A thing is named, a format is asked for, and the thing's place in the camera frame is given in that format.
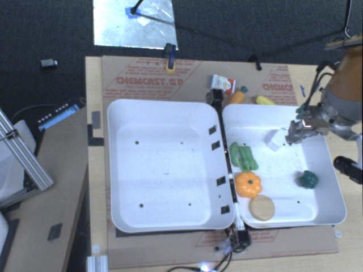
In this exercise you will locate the black cylinder on white bracket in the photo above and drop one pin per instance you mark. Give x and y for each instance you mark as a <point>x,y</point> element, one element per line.
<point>347,166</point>

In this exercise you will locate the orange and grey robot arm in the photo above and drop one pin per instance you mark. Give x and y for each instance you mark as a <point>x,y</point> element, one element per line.
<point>347,75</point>

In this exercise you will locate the small black and grey cylinder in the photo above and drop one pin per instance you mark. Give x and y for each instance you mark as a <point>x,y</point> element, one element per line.
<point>48,63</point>

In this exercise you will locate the white red yellow carton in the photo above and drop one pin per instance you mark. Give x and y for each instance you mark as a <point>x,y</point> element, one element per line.
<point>222,84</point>

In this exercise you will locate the tan round biscuit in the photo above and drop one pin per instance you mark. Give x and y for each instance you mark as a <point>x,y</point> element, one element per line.
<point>261,208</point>

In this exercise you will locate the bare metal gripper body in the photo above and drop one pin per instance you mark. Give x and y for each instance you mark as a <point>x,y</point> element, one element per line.
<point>313,123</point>

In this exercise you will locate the white block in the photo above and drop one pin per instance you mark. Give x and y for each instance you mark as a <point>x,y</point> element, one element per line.
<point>276,140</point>

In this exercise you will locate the orange pumpkin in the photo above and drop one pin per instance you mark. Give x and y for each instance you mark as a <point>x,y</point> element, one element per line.
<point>248,184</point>

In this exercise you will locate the yellow corn cob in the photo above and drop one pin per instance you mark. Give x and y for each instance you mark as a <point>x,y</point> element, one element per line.
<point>263,100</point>

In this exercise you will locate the white plastic tray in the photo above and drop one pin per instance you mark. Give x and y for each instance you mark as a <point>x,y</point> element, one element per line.
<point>283,174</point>
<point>164,166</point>

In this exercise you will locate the dark green broccoli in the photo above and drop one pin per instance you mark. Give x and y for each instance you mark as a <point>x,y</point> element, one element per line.
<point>308,179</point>

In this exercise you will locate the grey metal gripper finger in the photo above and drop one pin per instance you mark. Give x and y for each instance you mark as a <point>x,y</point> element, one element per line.
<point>292,140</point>
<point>293,127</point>

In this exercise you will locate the brown cardboard board red print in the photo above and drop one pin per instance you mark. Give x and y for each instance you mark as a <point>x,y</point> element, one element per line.
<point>184,78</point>

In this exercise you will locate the shiny metal floor plate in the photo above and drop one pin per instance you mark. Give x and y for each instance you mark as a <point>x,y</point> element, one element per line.
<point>133,27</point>

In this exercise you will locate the thin black and white rod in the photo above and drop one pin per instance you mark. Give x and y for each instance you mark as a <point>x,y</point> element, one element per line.
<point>226,147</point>

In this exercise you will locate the orange carrot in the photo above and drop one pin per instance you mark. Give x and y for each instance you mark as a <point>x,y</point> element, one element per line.
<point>237,97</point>

